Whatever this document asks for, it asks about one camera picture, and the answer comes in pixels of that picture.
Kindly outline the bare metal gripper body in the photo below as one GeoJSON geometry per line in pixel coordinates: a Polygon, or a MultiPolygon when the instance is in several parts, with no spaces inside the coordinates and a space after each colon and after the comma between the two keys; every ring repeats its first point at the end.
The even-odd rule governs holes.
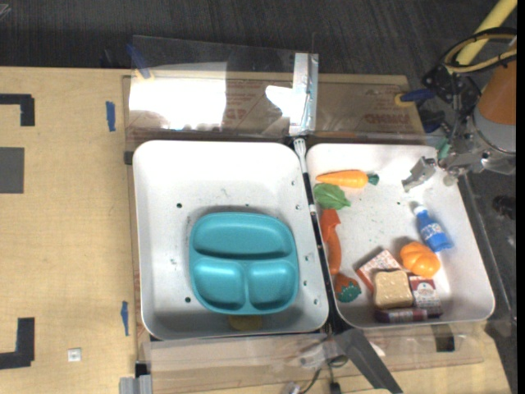
{"type": "Polygon", "coordinates": [[[516,173],[515,152],[489,143],[476,128],[452,131],[438,150],[438,165],[450,175],[467,172],[495,172],[506,176],[516,173]]]}

